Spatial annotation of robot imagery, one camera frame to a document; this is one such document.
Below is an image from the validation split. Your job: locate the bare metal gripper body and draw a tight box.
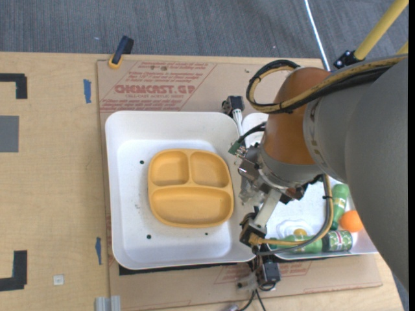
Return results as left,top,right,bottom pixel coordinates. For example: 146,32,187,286
237,144,306,206

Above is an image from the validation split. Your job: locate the white plastic tray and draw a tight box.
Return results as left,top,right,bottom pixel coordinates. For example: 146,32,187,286
241,111,379,261
104,109,257,271

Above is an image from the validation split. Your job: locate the white and yellow fried egg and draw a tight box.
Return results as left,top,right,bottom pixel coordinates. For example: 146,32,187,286
275,218,315,240

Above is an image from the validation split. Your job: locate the yellow divided plate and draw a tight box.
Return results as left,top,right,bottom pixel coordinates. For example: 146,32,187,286
147,148,235,229

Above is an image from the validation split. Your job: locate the green bottle with yellow label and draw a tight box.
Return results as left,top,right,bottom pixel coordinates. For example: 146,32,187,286
329,183,351,231

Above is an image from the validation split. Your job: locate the brown cardboard board red print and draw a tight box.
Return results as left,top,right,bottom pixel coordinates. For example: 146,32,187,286
96,58,384,308

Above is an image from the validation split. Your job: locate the orange ball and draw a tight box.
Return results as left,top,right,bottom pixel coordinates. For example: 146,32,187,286
339,209,364,234

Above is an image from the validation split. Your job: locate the green bottle with red label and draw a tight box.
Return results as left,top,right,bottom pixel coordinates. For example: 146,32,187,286
267,229,354,255

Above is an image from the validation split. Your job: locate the black block with thin wires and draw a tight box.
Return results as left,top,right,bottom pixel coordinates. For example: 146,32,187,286
260,260,282,285
221,95,245,115

